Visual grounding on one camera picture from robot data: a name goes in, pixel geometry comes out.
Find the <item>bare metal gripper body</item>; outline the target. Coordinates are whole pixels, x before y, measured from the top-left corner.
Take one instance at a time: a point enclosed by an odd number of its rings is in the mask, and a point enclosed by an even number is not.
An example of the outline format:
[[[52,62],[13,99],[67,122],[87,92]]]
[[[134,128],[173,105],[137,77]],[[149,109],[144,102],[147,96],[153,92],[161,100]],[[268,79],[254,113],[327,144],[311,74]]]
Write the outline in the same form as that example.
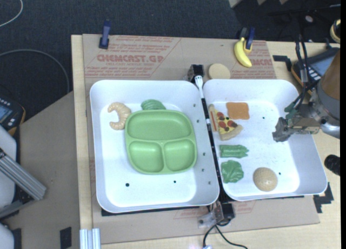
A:
[[[287,127],[294,133],[317,134],[324,132],[335,138],[340,138],[340,119],[329,112],[323,105],[302,104],[293,108],[285,116]]]

